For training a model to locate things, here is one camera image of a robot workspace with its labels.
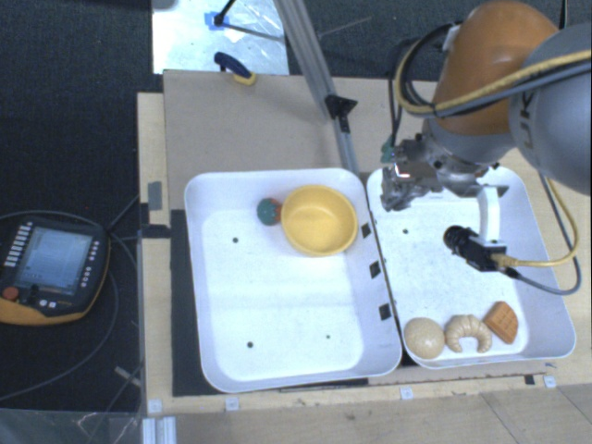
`black floor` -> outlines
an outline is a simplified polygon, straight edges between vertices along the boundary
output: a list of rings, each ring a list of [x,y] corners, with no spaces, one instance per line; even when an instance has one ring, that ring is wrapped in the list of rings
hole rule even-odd
[[[371,17],[321,41],[334,75],[358,77],[384,77],[393,45],[462,19],[484,1],[305,0],[320,32]],[[561,0],[523,1],[558,21]],[[571,0],[570,9],[572,23],[590,20],[590,0]],[[135,198],[136,93],[162,90],[152,74],[151,38],[150,0],[0,0],[0,216],[45,209],[108,225]],[[429,55],[416,77],[436,79],[438,61],[436,52]],[[298,72],[293,61],[290,70]],[[138,226],[134,206],[115,232],[134,236]],[[114,334],[52,385],[4,399],[93,350],[114,314],[111,284],[79,322],[0,325],[0,407],[107,408],[125,383],[115,367],[132,371],[140,360],[136,273],[119,246],[112,272],[120,299]],[[126,387],[113,411],[133,411],[139,398]]]

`yellow cable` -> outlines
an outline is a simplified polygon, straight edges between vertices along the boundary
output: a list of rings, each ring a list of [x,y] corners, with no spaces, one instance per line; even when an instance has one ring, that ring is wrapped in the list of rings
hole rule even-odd
[[[513,257],[503,254],[503,253],[494,253],[491,255],[491,259],[495,263],[497,263],[500,268],[505,268],[508,266],[511,266],[511,267],[535,266],[535,267],[540,267],[540,268],[549,267],[549,266],[558,266],[558,265],[563,265],[564,263],[569,262],[570,260],[572,260],[575,257],[575,252],[577,251],[577,248],[580,244],[580,237],[579,237],[579,233],[577,230],[577,226],[575,225],[574,217],[572,216],[570,211],[567,209],[567,206],[565,205],[565,201],[559,195],[559,192],[557,191],[557,188],[555,187],[555,183],[553,183],[553,181],[551,181],[550,179],[547,179],[547,182],[549,183],[549,188],[551,189],[551,192],[555,196],[555,199],[557,199],[557,204],[560,205],[561,210],[565,213],[565,216],[567,217],[567,219],[570,223],[570,226],[572,226],[572,231],[573,231],[573,247],[572,247],[572,249],[570,250],[569,253],[567,253],[562,258],[559,258],[557,260],[548,260],[548,261],[540,261],[540,262],[539,261],[530,261],[530,260],[518,260],[516,258],[513,258]]]
[[[519,69],[513,72],[512,74],[509,74],[508,76],[505,76],[498,80],[494,80],[493,82],[482,87],[481,89],[471,91],[469,93],[466,93],[465,95],[456,97],[455,99],[440,102],[439,104],[436,104],[434,106],[415,105],[410,103],[407,99],[403,97],[400,82],[402,69],[405,67],[405,63],[416,45],[418,45],[418,43],[414,44],[412,48],[405,54],[404,58],[399,64],[399,67],[397,69],[397,76],[395,78],[395,95],[397,97],[397,101],[399,102],[402,108],[404,108],[407,112],[409,112],[412,115],[430,114],[441,110],[454,108],[456,106],[472,102],[473,100],[484,97],[486,95],[490,95],[492,93],[496,93],[504,89],[507,89],[511,87],[515,82],[534,76],[539,72],[543,72],[553,68],[559,68],[561,66],[566,66],[568,64],[576,62],[586,61],[592,57],[591,50],[578,51],[576,53],[571,53],[569,55],[552,57],[551,59],[546,59],[545,61],[541,61],[532,66],[528,66],[527,68]]]

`transparent plastic sheet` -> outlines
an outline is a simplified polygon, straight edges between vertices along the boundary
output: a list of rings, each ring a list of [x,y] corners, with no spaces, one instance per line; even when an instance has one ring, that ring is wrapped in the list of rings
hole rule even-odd
[[[132,413],[0,410],[0,444],[136,444],[141,428]]]
[[[218,51],[261,74],[289,74],[284,31],[272,0],[237,0],[225,27],[213,16],[228,0],[153,0],[154,73],[217,71]]]

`white tray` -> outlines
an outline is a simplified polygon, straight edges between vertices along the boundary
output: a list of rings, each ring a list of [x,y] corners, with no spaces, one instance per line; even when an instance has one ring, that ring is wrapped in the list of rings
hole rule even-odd
[[[572,320],[562,297],[537,290],[500,273],[481,273],[444,244],[453,225],[479,230],[476,199],[462,199],[449,191],[413,200],[400,212],[386,212],[380,202],[382,171],[367,182],[370,210],[385,261],[395,308],[404,330],[414,317],[429,317],[442,328],[453,315],[472,314],[482,319],[496,301],[505,301],[518,316],[518,335],[512,345],[493,336],[486,353],[476,351],[476,339],[461,339],[463,352],[448,347],[436,359],[425,360],[409,351],[427,368],[492,362],[558,358],[575,345]],[[508,254],[524,259],[548,259],[524,184],[509,169],[489,170],[484,184],[510,186],[499,199],[500,239]],[[550,268],[520,268],[543,284],[557,287]]]
[[[280,225],[259,222],[259,201],[282,202],[306,184],[345,194],[370,233],[359,230],[344,253],[313,258],[295,251]],[[377,376],[398,365],[387,281],[364,186],[352,173],[203,174],[187,185],[185,207],[202,369],[214,387],[281,388]]]

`brown waffle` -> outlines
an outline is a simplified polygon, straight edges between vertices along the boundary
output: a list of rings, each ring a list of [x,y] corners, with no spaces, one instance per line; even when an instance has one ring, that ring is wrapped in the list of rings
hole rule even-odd
[[[516,339],[518,317],[506,302],[496,302],[483,319],[483,322],[507,344],[513,343],[514,339]]]

